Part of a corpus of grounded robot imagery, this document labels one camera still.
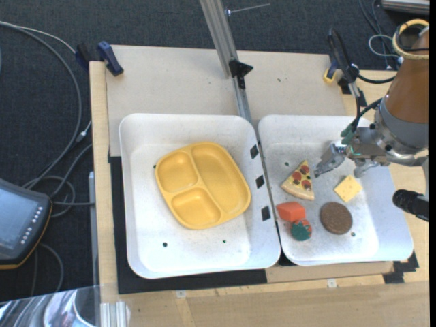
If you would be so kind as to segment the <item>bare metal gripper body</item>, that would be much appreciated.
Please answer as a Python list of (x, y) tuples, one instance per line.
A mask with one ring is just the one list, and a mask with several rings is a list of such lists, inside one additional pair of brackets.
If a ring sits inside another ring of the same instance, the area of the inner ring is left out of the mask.
[(408, 132), (395, 134), (382, 124), (357, 127), (345, 134), (346, 155), (356, 161), (369, 160), (388, 165), (421, 165), (420, 154), (428, 149), (427, 142), (415, 139)]

